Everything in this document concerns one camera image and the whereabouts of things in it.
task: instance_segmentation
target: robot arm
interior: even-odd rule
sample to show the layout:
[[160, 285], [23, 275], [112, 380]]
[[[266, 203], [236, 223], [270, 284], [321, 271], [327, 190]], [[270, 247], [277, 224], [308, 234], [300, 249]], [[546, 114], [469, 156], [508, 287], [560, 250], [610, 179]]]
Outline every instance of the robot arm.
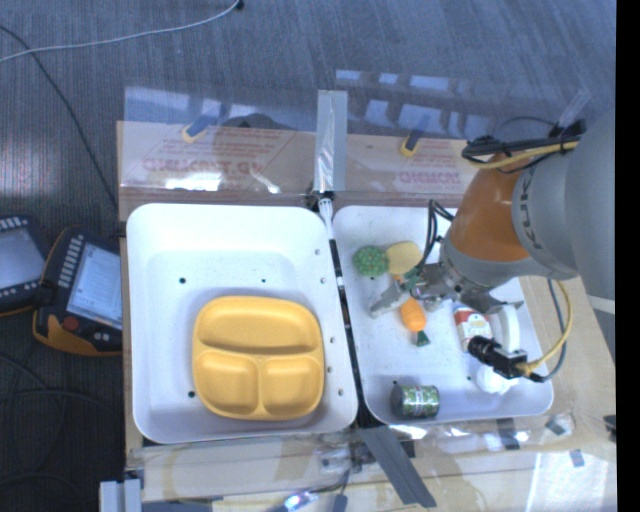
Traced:
[[491, 290], [514, 277], [580, 276], [615, 360], [615, 111], [574, 146], [523, 170], [480, 169], [412, 294], [488, 314], [503, 306]]

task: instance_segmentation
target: black device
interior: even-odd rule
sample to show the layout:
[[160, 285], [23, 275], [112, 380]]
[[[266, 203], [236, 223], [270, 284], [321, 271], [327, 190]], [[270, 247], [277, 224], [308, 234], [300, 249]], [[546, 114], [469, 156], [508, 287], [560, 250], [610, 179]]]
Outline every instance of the black device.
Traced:
[[0, 316], [33, 307], [49, 248], [28, 215], [0, 216]]
[[493, 371], [505, 379], [522, 377], [523, 373], [518, 369], [518, 364], [527, 362], [527, 353], [524, 350], [509, 353], [496, 340], [484, 336], [471, 338], [467, 348], [469, 354], [481, 363], [491, 366]]
[[34, 336], [73, 354], [121, 353], [121, 283], [116, 242], [81, 227], [65, 229], [42, 273]]

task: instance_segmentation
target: tin can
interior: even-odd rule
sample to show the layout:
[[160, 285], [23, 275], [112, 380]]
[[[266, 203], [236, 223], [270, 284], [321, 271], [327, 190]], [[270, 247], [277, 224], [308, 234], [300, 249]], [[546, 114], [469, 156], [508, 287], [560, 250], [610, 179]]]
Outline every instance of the tin can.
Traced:
[[433, 418], [440, 409], [440, 393], [435, 386], [402, 386], [391, 390], [391, 410], [402, 418]]

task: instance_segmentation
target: black cable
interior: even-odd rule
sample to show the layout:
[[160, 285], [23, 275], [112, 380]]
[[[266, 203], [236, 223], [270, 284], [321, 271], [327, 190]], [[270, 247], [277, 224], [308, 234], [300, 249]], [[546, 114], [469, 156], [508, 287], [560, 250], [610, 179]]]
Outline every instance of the black cable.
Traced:
[[426, 263], [429, 254], [433, 250], [436, 242], [439, 240], [438, 238], [438, 218], [437, 215], [440, 215], [445, 220], [449, 222], [453, 221], [453, 215], [449, 213], [440, 203], [436, 200], [431, 199], [429, 201], [429, 207], [427, 208], [427, 240], [424, 247], [424, 252], [422, 253], [422, 258], [414, 267], [415, 269], [420, 269]]
[[498, 125], [498, 127], [493, 130], [493, 134], [495, 135], [496, 133], [498, 133], [500, 130], [502, 130], [505, 126], [517, 122], [517, 121], [534, 121], [536, 123], [540, 123], [540, 124], [546, 124], [547, 126], [551, 126], [554, 127], [556, 126], [556, 123], [554, 123], [553, 121], [549, 121], [548, 119], [543, 119], [541, 117], [536, 117], [536, 116], [515, 116], [515, 117], [511, 117], [505, 121], [503, 121], [502, 123], [500, 123]]
[[71, 482], [70, 480], [61, 477], [59, 475], [55, 475], [52, 473], [41, 473], [41, 472], [29, 472], [29, 473], [21, 473], [18, 475], [12, 475], [6, 478], [3, 478], [2, 480], [0, 480], [0, 489], [2, 489], [3, 487], [8, 487], [10, 485], [15, 485], [15, 484], [19, 484], [22, 482], [28, 482], [28, 481], [41, 481], [41, 480], [53, 480], [54, 482], [58, 482], [63, 484], [64, 486], [68, 487], [69, 489], [71, 489], [74, 494], [76, 494], [78, 496], [78, 500], [66, 500], [61, 498], [60, 496], [55, 496], [54, 499], [56, 501], [59, 501], [61, 503], [65, 503], [67, 505], [80, 505], [82, 507], [82, 510], [87, 510], [87, 504], [95, 502], [95, 499], [92, 500], [85, 500], [82, 499], [82, 493], [80, 492], [80, 489], [78, 489], [78, 487]]
[[[35, 347], [36, 347], [36, 341], [32, 340], [31, 346], [29, 347], [29, 349], [27, 351], [27, 355], [25, 356], [24, 361], [22, 363], [16, 361], [15, 359], [13, 359], [12, 357], [10, 357], [10, 356], [8, 356], [6, 354], [0, 354], [0, 361], [3, 361], [4, 363], [9, 364], [14, 369], [18, 370], [13, 376], [13, 379], [12, 379], [11, 384], [9, 386], [9, 393], [7, 395], [7, 400], [8, 400], [7, 432], [8, 432], [8, 440], [9, 440], [9, 442], [7, 444], [9, 445], [9, 450], [11, 451], [12, 456], [15, 459], [15, 461], [17, 462], [18, 466], [20, 467], [21, 471], [27, 471], [28, 468], [25, 466], [25, 464], [22, 461], [22, 458], [20, 456], [20, 453], [18, 452], [17, 442], [16, 442], [17, 437], [16, 437], [15, 428], [14, 428], [14, 424], [15, 424], [15, 422], [14, 422], [14, 418], [15, 418], [15, 416], [14, 416], [14, 411], [15, 411], [14, 398], [15, 398], [15, 393], [16, 393], [17, 387], [18, 387], [18, 382], [20, 380], [20, 375], [26, 375], [27, 377], [31, 378], [31, 380], [36, 382], [36, 384], [40, 387], [40, 389], [43, 389], [43, 390], [47, 389], [47, 386], [42, 381], [42, 379], [40, 379], [35, 373], [33, 373], [31, 370], [29, 370], [26, 367], [26, 364], [29, 361], [29, 359], [31, 358], [31, 355], [33, 354], [33, 351], [34, 351]], [[62, 432], [62, 427], [64, 425], [64, 416], [65, 416], [65, 410], [66, 410], [66, 403], [65, 403], [64, 400], [62, 401], [62, 404], [60, 404], [57, 400], [54, 400], [54, 403], [56, 404], [56, 407], [58, 407], [58, 411], [60, 412], [58, 425], [56, 427], [55, 437], [53, 438], [53, 441], [51, 443], [51, 446], [50, 446], [49, 450], [47, 450], [44, 453], [44, 455], [42, 456], [42, 459], [37, 464], [34, 464], [34, 467], [31, 469], [31, 471], [37, 471], [44, 465], [46, 460], [49, 458], [49, 455], [53, 451], [53, 448], [55, 446], [55, 443], [56, 443], [58, 437], [60, 436], [60, 433]]]
[[[10, 29], [8, 29], [7, 27], [5, 27], [3, 25], [0, 25], [0, 30], [5, 32], [5, 33], [7, 33], [7, 34], [9, 34], [13, 39], [18, 41], [18, 43], [20, 43], [24, 47], [25, 50], [27, 50], [27, 51], [31, 50], [29, 45], [20, 36], [18, 36], [15, 32], [11, 31]], [[109, 185], [107, 183], [107, 179], [106, 179], [106, 177], [104, 175], [104, 172], [102, 171], [102, 168], [100, 167], [100, 164], [98, 163], [98, 160], [97, 160], [93, 150], [91, 149], [91, 146], [89, 145], [89, 141], [87, 140], [87, 137], [84, 134], [84, 131], [82, 130], [82, 127], [80, 126], [80, 122], [78, 121], [78, 118], [76, 117], [76, 114], [73, 111], [73, 108], [71, 107], [71, 104], [69, 103], [69, 100], [67, 100], [67, 98], [62, 93], [60, 88], [53, 81], [53, 78], [51, 78], [51, 75], [49, 75], [49, 73], [47, 72], [45, 67], [42, 65], [42, 62], [40, 62], [40, 59], [38, 58], [38, 56], [35, 53], [30, 53], [29, 55], [31, 55], [33, 60], [36, 62], [36, 64], [40, 68], [40, 71], [42, 71], [42, 74], [44, 75], [44, 77], [47, 79], [49, 84], [51, 84], [51, 87], [53, 87], [53, 89], [56, 92], [56, 94], [60, 97], [60, 99], [62, 100], [62, 103], [64, 103], [64, 106], [66, 107], [67, 112], [69, 112], [69, 116], [71, 117], [71, 121], [73, 122], [74, 126], [76, 127], [78, 135], [80, 136], [80, 139], [82, 140], [82, 144], [84, 145], [84, 147], [85, 147], [85, 149], [86, 149], [86, 151], [87, 151], [87, 153], [89, 155], [89, 158], [91, 159], [91, 162], [93, 163], [93, 166], [96, 169], [96, 172], [98, 174], [98, 177], [100, 178], [100, 181], [102, 182], [102, 185], [104, 187], [105, 192], [109, 196], [109, 200], [110, 200], [111, 204], [113, 205], [114, 212], [115, 212], [116, 217], [117, 217], [117, 214], [118, 214], [118, 202], [116, 201], [115, 195], [113, 194], [113, 192], [109, 188]]]
[[340, 480], [338, 480], [335, 484], [328, 485], [326, 487], [320, 487], [319, 489], [311, 489], [308, 492], [313, 492], [316, 494], [325, 493], [325, 492], [333, 492], [341, 489], [340, 494], [344, 493], [344, 490], [349, 483], [349, 476], [351, 475], [351, 467], [349, 467], [342, 475], [340, 475]]
[[[557, 144], [560, 145], [560, 151], [559, 153], [561, 155], [564, 155], [565, 153], [567, 153], [570, 150], [567, 150], [564, 148], [564, 144], [568, 143], [568, 142], [572, 142], [574, 139], [575, 140], [579, 140], [581, 135], [586, 131], [586, 125], [584, 123], [584, 121], [582, 119], [579, 119], [578, 121], [575, 121], [574, 123], [572, 123], [571, 125], [567, 126], [566, 128], [562, 128], [558, 125], [558, 123], [551, 123], [550, 121], [547, 122], [553, 125], [553, 129], [550, 130], [549, 135], [547, 136], [548, 139], [546, 140], [555, 140], [557, 141]], [[481, 139], [493, 139], [492, 137], [488, 136], [488, 137], [480, 137], [479, 139], [476, 140], [481, 140]], [[499, 142], [496, 141], [496, 143], [502, 144], [502, 147], [505, 148], [505, 151], [503, 151], [504, 153], [508, 152], [508, 148], [509, 146], [507, 146], [507, 143], [504, 142]], [[496, 171], [498, 171], [499, 173], [502, 174], [514, 174], [520, 171], [523, 171], [525, 169], [529, 169], [531, 167], [534, 167], [536, 165], [538, 165], [540, 162], [542, 162], [543, 160], [549, 158], [552, 155], [552, 153], [548, 153], [542, 156], [539, 156], [538, 158], [535, 158], [533, 160], [531, 160], [529, 163], [526, 163], [520, 167], [516, 167], [514, 169], [511, 169], [509, 171], [504, 171], [501, 168], [497, 167], [495, 168]], [[472, 162], [477, 162], [477, 163], [484, 163], [483, 160], [479, 160], [477, 158], [468, 158], [467, 160], [472, 161]]]
[[579, 142], [580, 138], [581, 135], [561, 134], [557, 137], [546, 137], [544, 139], [524, 139], [513, 142], [503, 142], [491, 136], [484, 136], [469, 142], [462, 150], [462, 157], [471, 162], [484, 164], [486, 162], [474, 157], [494, 155], [496, 153], [514, 153], [516, 151], [526, 151], [529, 149], [555, 146], [557, 144]]
[[[25, 358], [26, 361], [28, 361], [29, 357], [31, 356], [31, 353], [33, 351], [33, 346], [30, 347], [30, 350], [27, 354], [27, 357]], [[82, 498], [82, 495], [79, 491], [79, 489], [68, 479], [65, 479], [64, 477], [61, 477], [59, 475], [50, 475], [49, 473], [43, 473], [40, 472], [41, 467], [44, 465], [44, 463], [46, 462], [46, 460], [49, 458], [50, 454], [52, 453], [55, 444], [58, 440], [58, 438], [60, 437], [60, 434], [62, 432], [62, 425], [64, 423], [64, 414], [66, 411], [66, 401], [64, 400], [64, 398], [72, 398], [75, 400], [80, 400], [89, 404], [94, 405], [95, 407], [106, 411], [114, 421], [116, 421], [117, 423], [120, 423], [120, 416], [118, 414], [116, 414], [113, 410], [111, 410], [108, 406], [106, 406], [105, 404], [103, 404], [101, 401], [88, 396], [88, 395], [84, 395], [82, 393], [76, 393], [73, 391], [68, 391], [66, 389], [66, 383], [65, 383], [65, 389], [62, 390], [58, 390], [58, 389], [51, 389], [48, 388], [45, 383], [42, 381], [42, 379], [40, 379], [40, 377], [38, 377], [34, 372], [32, 372], [29, 368], [27, 368], [26, 366], [24, 366], [24, 364], [16, 361], [14, 358], [12, 358], [11, 356], [8, 356], [6, 354], [0, 354], [0, 361], [3, 361], [7, 364], [9, 364], [10, 366], [14, 367], [15, 369], [17, 369], [21, 374], [26, 375], [27, 377], [31, 378], [36, 384], [38, 384], [40, 389], [28, 389], [28, 390], [21, 390], [21, 391], [16, 391], [14, 386], [12, 385], [12, 387], [10, 388], [10, 392], [5, 395], [5, 396], [0, 396], [0, 401], [8, 401], [8, 409], [9, 409], [9, 443], [11, 445], [11, 450], [13, 451], [13, 455], [14, 457], [17, 459], [19, 466], [20, 466], [20, 471], [21, 473], [18, 473], [16, 475], [12, 475], [10, 477], [5, 478], [4, 480], [0, 480], [0, 488], [2, 488], [3, 486], [7, 486], [10, 485], [12, 483], [17, 483], [20, 482], [21, 480], [41, 480], [41, 479], [54, 479], [57, 480], [58, 482], [64, 483], [65, 485], [67, 485], [68, 487], [74, 489], [74, 492], [76, 492], [76, 494], [78, 494], [78, 496], [80, 496], [81, 499], [77, 500], [77, 501], [71, 501], [71, 500], [63, 500], [62, 498], [60, 498], [59, 496], [57, 496], [55, 499], [57, 499], [58, 501], [63, 501], [66, 504], [75, 504], [75, 505], [81, 505], [83, 507], [83, 509], [85, 508], [85, 505], [88, 503], [92, 503], [95, 502], [96, 499], [84, 499]], [[14, 400], [16, 399], [16, 397], [18, 396], [28, 396], [28, 395], [44, 395], [44, 396], [50, 396], [50, 397], [60, 397], [63, 398], [62, 400], [62, 409], [61, 409], [61, 415], [60, 415], [60, 423], [58, 424], [58, 427], [56, 429], [56, 433], [55, 433], [55, 437], [54, 440], [49, 448], [49, 450], [46, 451], [45, 456], [42, 458], [42, 460], [40, 461], [39, 464], [37, 464], [35, 466], [34, 469], [27, 469], [25, 467], [25, 465], [22, 463], [22, 460], [20, 458], [20, 455], [17, 451], [17, 446], [15, 443], [15, 441], [13, 441], [15, 439], [15, 433], [13, 432], [13, 411], [14, 411]]]
[[[98, 409], [102, 409], [107, 412], [114, 421], [120, 421], [120, 417], [112, 411], [108, 406], [103, 404], [100, 400], [97, 400], [91, 396], [85, 395], [83, 393], [76, 393], [75, 391], [66, 391], [64, 389], [23, 389], [21, 391], [16, 391], [13, 393], [14, 396], [28, 396], [28, 395], [44, 395], [44, 396], [59, 396], [62, 398], [73, 398], [75, 400], [80, 400], [89, 404], [93, 404]], [[0, 401], [9, 400], [10, 396], [0, 396]]]

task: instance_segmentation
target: metal bracket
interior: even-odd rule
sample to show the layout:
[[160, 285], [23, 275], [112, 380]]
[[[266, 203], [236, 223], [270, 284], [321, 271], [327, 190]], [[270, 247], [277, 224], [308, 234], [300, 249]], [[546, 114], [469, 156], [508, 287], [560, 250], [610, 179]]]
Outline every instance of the metal bracket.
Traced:
[[402, 503], [418, 503], [424, 508], [436, 507], [436, 500], [388, 426], [361, 428], [357, 432], [387, 475]]
[[140, 480], [100, 482], [100, 512], [142, 512]]
[[318, 91], [313, 191], [344, 191], [347, 171], [347, 92]]

